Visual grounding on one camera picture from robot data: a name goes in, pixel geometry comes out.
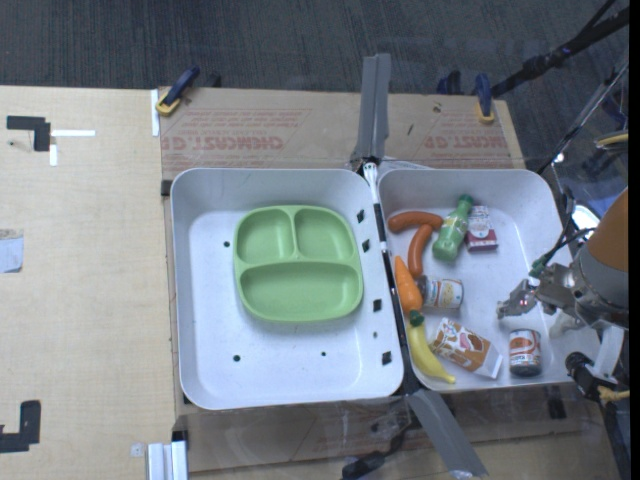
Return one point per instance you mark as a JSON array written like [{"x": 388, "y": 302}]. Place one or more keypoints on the white plastic tray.
[
  {"x": 280, "y": 358},
  {"x": 515, "y": 203}
]

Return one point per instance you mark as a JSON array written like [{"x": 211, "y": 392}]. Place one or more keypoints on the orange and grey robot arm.
[{"x": 607, "y": 248}]

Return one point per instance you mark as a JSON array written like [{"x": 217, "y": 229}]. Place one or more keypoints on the green divided plate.
[{"x": 300, "y": 288}]

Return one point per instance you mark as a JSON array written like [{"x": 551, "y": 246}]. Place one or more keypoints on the orange and white juice carton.
[{"x": 465, "y": 348}]

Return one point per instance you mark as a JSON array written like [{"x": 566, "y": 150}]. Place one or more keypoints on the brown cardboard board red print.
[{"x": 260, "y": 138}]

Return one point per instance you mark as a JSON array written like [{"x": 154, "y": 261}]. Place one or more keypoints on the orange toy sausage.
[
  {"x": 414, "y": 221},
  {"x": 418, "y": 250}
]

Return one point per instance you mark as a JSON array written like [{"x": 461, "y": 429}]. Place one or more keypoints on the red and white carton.
[{"x": 482, "y": 233}]

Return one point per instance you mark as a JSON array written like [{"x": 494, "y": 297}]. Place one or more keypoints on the orange carrot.
[{"x": 407, "y": 285}]

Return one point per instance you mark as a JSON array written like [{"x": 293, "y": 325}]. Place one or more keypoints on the small red and orange can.
[{"x": 525, "y": 352}]

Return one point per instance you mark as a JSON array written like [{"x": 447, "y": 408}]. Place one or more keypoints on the small can with noodle label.
[{"x": 444, "y": 293}]

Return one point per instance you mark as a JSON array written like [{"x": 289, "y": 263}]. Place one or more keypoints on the black cylinder on white bracket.
[{"x": 582, "y": 368}]

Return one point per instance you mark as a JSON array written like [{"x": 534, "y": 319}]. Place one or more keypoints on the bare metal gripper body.
[{"x": 555, "y": 288}]

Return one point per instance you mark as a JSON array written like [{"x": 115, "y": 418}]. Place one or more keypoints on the green bottle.
[{"x": 450, "y": 233}]

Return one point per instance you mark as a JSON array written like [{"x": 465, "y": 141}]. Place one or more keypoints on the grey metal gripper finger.
[
  {"x": 510, "y": 309},
  {"x": 521, "y": 288}
]

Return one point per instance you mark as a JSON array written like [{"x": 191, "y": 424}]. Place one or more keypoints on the yellow banana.
[{"x": 424, "y": 355}]

